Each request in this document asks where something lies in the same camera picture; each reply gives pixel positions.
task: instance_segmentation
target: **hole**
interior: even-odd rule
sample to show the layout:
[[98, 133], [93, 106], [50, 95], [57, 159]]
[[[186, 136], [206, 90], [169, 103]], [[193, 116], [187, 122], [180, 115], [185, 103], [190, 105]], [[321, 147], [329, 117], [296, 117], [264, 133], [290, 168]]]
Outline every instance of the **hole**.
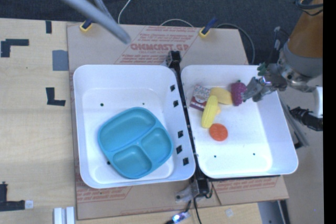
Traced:
[[182, 145], [180, 145], [176, 148], [176, 153], [180, 153], [181, 151], [182, 151]]
[[184, 158], [183, 159], [183, 165], [187, 165], [189, 163], [189, 159], [188, 158]]

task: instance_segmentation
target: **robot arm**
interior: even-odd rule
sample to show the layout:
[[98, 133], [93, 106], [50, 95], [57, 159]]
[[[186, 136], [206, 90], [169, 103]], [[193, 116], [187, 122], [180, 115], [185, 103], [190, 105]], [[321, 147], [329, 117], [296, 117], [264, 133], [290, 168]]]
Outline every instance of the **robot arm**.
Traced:
[[312, 87], [307, 83], [322, 74], [323, 0], [296, 0], [296, 5], [303, 13], [285, 44], [275, 49], [279, 53], [277, 62], [266, 62], [258, 67], [260, 77], [251, 79], [243, 100], [252, 98], [257, 102], [263, 96], [276, 90], [284, 91], [287, 87], [313, 93], [316, 101], [314, 111], [296, 108], [290, 113], [309, 128], [322, 131], [322, 87]]

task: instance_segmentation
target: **yellow corn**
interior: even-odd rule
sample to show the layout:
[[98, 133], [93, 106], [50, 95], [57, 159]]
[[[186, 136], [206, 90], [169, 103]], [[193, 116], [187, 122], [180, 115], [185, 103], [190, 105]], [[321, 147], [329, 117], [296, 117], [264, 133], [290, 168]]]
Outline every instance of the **yellow corn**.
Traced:
[[201, 125], [203, 128], [210, 128], [214, 122], [215, 116], [218, 112], [218, 99], [214, 95], [210, 95], [206, 101], [206, 105], [202, 114]]
[[223, 88], [211, 88], [210, 95], [215, 95], [221, 104], [233, 104], [231, 93]]

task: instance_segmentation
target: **cardboard sheet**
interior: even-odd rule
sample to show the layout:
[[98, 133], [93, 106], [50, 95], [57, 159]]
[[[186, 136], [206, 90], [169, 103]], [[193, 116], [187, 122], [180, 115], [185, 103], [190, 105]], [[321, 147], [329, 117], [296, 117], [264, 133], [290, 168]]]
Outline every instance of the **cardboard sheet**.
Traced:
[[[92, 189], [80, 178], [72, 75], [82, 65], [94, 64], [164, 64], [170, 50], [179, 50], [181, 68], [188, 65], [245, 65], [246, 55], [239, 32], [211, 29], [206, 38], [199, 28], [165, 26], [122, 26], [131, 36], [126, 46], [98, 25], [82, 33], [80, 24], [67, 27], [71, 89], [72, 131], [76, 168], [77, 218], [92, 219], [150, 212], [184, 210], [186, 204], [175, 202], [175, 193], [189, 181], [133, 187]], [[230, 179], [213, 182], [214, 195], [202, 199], [199, 207], [215, 207], [288, 198], [283, 177]]]

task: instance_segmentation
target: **blue plate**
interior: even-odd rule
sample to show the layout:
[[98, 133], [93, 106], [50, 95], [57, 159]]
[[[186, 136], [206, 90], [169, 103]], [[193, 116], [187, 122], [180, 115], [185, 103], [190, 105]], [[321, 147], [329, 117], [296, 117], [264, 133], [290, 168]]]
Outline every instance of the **blue plate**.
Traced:
[[98, 143], [111, 165], [124, 177], [148, 175], [173, 153], [167, 130], [148, 109], [131, 108], [104, 123]]

